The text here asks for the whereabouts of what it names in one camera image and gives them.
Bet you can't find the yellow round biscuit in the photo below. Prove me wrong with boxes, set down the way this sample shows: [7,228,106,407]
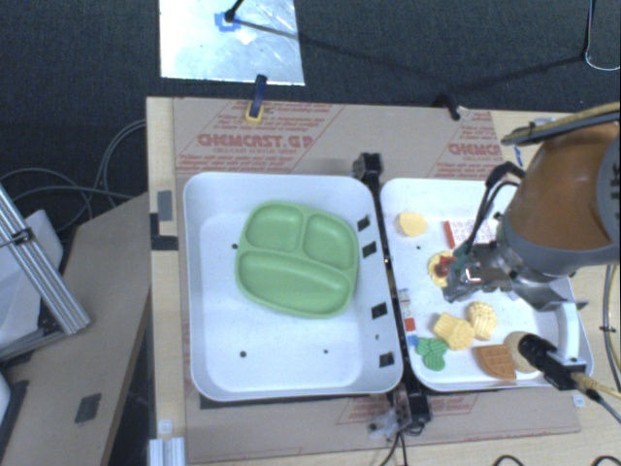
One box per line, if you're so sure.
[397,211,429,239]

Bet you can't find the thin black rod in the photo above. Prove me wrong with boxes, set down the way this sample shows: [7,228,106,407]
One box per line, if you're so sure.
[366,175,424,405]

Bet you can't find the red and white packet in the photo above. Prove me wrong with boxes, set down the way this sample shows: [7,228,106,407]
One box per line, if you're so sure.
[442,218,497,251]

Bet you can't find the white and red small carton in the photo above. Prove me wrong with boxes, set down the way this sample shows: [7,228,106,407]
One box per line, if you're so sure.
[397,287,419,333]

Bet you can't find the brown waffle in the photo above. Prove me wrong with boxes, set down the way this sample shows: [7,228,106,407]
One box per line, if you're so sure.
[474,343,518,382]

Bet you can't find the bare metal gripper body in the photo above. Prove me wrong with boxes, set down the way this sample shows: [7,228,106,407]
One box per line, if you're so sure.
[464,241,589,313]

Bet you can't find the green broccoli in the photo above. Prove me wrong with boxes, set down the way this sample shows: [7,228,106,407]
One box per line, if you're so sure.
[414,337,449,372]

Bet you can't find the white plastic tray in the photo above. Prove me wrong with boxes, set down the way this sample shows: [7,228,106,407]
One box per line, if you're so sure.
[379,177,596,392]
[182,171,405,403]

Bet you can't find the green divided plate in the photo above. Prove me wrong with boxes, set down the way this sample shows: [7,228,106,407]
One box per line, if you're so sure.
[234,200,361,320]

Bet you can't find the yellow doughnut with red centre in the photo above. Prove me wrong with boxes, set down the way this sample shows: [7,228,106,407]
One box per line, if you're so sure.
[427,250,460,288]

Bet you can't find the beige round bread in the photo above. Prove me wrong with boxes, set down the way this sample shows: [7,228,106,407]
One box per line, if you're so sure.
[503,330,540,375]

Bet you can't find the yellow corn piece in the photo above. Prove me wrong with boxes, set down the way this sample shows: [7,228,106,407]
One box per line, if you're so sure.
[467,301,499,342]
[432,312,476,351]

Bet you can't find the brown cardboard board red print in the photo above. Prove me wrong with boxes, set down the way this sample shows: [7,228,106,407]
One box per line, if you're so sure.
[172,97,583,465]

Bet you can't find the black cylinder on white bracket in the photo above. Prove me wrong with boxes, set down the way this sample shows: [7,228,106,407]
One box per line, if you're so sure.
[516,298,591,391]

